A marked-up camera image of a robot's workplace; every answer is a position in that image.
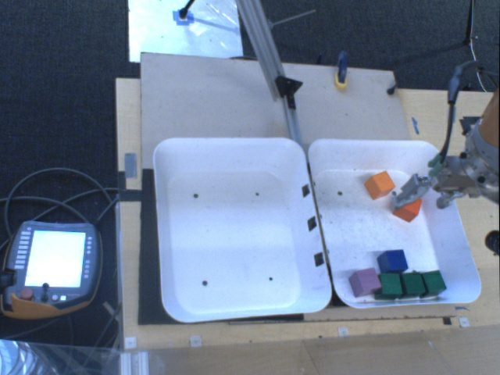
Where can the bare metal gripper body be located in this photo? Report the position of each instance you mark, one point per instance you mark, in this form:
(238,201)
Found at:
(463,178)

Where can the white plastic tray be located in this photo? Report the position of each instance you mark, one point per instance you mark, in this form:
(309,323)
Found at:
(359,229)
(234,240)

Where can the blue cube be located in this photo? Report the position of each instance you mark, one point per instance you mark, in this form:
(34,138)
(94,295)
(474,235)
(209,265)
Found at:
(392,261)

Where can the pale cardboard board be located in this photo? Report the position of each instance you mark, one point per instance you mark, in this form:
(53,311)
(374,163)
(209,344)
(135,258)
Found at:
(218,100)

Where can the red-orange cube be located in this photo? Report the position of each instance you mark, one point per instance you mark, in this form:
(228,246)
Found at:
(409,211)

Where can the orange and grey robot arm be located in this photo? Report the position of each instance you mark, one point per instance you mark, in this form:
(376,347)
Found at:
(493,125)

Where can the black cylinder on white bracket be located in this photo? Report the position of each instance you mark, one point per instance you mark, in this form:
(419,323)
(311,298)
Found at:
(493,242)

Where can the orange cube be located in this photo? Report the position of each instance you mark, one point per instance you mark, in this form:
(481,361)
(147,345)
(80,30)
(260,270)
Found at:
(379,185)

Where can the green cube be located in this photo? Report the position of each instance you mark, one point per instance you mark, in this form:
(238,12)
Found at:
(413,284)
(390,286)
(434,283)

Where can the pink cube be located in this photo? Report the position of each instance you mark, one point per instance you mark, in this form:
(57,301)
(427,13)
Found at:
(364,283)

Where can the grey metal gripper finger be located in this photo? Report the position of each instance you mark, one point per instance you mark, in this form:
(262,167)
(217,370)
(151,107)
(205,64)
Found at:
(447,201)
(411,190)

